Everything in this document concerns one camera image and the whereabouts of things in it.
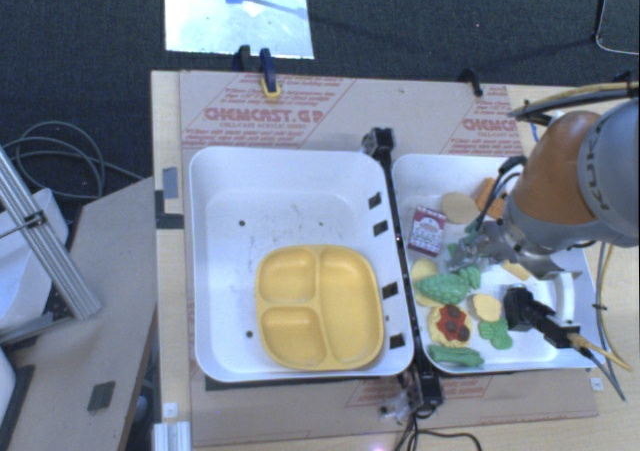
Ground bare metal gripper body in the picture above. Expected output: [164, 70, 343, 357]
[470, 220, 584, 284]

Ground small green leafy toy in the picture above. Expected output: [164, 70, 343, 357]
[456, 264, 483, 291]

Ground yellow wedge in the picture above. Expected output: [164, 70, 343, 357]
[501, 259, 532, 282]

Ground green grapes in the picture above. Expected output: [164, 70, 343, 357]
[414, 272, 472, 307]

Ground yellow round toy fruit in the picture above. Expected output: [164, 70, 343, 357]
[410, 258, 441, 309]

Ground tan oval biscuit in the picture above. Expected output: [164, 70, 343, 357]
[440, 191, 482, 226]

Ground red and white carton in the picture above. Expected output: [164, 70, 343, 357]
[406, 204, 448, 256]

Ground yellow corn piece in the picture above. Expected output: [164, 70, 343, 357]
[466, 292, 503, 323]

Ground thin black and white rod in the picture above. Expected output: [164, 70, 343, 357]
[375, 147, 432, 393]

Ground pizza slice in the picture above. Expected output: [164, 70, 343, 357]
[426, 303, 474, 350]

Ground white plastic tray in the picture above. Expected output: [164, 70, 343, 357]
[391, 153, 609, 375]
[188, 145, 417, 384]

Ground green broccoli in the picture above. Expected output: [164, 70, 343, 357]
[476, 317, 514, 352]

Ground green pea pod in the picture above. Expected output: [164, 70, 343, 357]
[427, 343, 486, 369]

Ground yellow divided plate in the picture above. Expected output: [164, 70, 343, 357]
[254, 244, 386, 372]

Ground brown cardboard board red print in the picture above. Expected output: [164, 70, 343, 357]
[178, 69, 600, 448]

